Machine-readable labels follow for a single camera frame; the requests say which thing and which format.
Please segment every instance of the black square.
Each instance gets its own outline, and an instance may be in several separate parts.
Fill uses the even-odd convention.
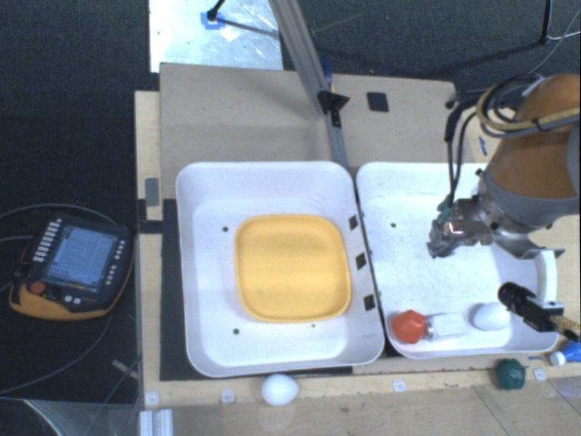
[[[388,112],[388,96],[383,92],[367,92],[369,109],[372,112]]]

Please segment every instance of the black floor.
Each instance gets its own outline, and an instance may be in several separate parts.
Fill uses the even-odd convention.
[[[335,72],[449,80],[487,87],[528,71],[541,46],[545,0],[300,0]],[[580,0],[555,0],[560,35]],[[579,23],[572,30],[578,30]],[[149,72],[148,0],[0,0],[0,213],[31,203],[75,203],[136,226],[133,92],[157,89]],[[579,72],[579,37],[563,42],[545,75]],[[47,215],[0,222],[0,238],[27,234]],[[23,243],[0,245],[0,286]],[[108,319],[55,323],[11,312],[0,294],[0,393],[74,360]],[[133,281],[99,345],[66,372],[7,396],[103,401],[136,356]],[[113,402],[132,402],[126,380]]]

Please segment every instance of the white round object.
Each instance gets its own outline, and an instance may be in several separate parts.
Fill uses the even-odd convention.
[[[548,359],[556,367],[561,367],[561,366],[565,365],[565,363],[566,363],[565,355],[563,355],[563,353],[559,352],[559,351],[551,353],[548,356]]]
[[[286,374],[272,374],[262,385],[262,397],[269,405],[286,405],[297,397],[299,384]]]
[[[472,322],[480,330],[502,330],[510,324],[510,312],[500,302],[485,303],[478,307]]]

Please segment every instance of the white egg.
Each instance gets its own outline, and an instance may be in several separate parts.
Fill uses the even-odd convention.
[[[297,397],[299,384],[286,374],[272,374],[262,385],[262,397],[269,405],[286,405]]]
[[[498,331],[510,324],[510,312],[502,303],[485,303],[473,315],[474,326],[484,331]]]

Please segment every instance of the yellow plate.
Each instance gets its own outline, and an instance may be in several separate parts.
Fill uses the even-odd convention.
[[[339,230],[314,215],[246,220],[236,233],[236,283],[246,311],[264,322],[316,322],[345,312],[351,300]]]

